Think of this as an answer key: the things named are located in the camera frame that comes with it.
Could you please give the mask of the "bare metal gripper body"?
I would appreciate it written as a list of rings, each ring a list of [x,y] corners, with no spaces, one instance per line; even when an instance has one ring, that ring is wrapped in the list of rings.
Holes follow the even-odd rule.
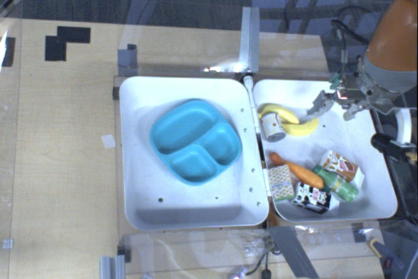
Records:
[[[378,86],[366,74],[344,74],[336,85],[335,101],[343,107],[347,103],[365,100],[367,110],[376,110],[383,115],[395,114],[405,107],[403,94],[393,93]]]

